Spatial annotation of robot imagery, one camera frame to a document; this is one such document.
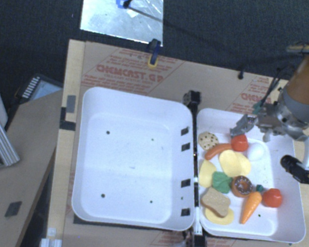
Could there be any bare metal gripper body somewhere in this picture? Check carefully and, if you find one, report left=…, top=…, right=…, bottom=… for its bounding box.
left=252, top=100, right=309, bottom=143

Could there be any red tomato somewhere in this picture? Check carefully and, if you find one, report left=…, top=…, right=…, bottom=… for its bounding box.
left=260, top=187, right=285, bottom=209
left=229, top=132, right=251, bottom=154

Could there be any white egg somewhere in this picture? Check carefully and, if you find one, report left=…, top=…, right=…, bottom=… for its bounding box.
left=246, top=141, right=266, bottom=163

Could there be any orange sausage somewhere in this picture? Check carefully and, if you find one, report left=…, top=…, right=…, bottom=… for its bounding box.
left=204, top=140, right=233, bottom=164

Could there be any tan chocolate chip biscuit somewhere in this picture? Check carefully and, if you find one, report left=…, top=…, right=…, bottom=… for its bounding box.
left=196, top=130, right=220, bottom=153

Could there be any yellow potato crisp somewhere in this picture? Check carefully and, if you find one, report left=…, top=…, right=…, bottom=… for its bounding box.
left=203, top=204, right=236, bottom=227
left=196, top=159, right=219, bottom=190
left=216, top=149, right=254, bottom=181

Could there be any thin black and white rod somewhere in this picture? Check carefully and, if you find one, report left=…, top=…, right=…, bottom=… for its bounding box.
left=171, top=102, right=221, bottom=238

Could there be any brown chocolate doughnut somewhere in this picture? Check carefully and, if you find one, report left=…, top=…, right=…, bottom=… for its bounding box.
left=229, top=174, right=256, bottom=200

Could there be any green lettuce leaf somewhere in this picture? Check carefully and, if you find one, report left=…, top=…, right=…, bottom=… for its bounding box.
left=209, top=170, right=234, bottom=195

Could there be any orange carrot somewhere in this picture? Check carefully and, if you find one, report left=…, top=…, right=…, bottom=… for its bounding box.
left=239, top=182, right=265, bottom=227

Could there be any brown bread slice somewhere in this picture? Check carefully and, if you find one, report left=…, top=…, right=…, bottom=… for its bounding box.
left=198, top=186, right=234, bottom=220

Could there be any white plastic tray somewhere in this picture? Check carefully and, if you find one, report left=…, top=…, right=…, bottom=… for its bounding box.
left=179, top=106, right=309, bottom=247
left=64, top=84, right=213, bottom=237

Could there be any brown cardboard board red print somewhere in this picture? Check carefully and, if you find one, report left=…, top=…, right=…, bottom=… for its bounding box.
left=55, top=41, right=309, bottom=247

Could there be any black cylinder on white bracket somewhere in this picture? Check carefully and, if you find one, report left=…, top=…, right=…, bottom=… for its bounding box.
left=277, top=133, right=309, bottom=184

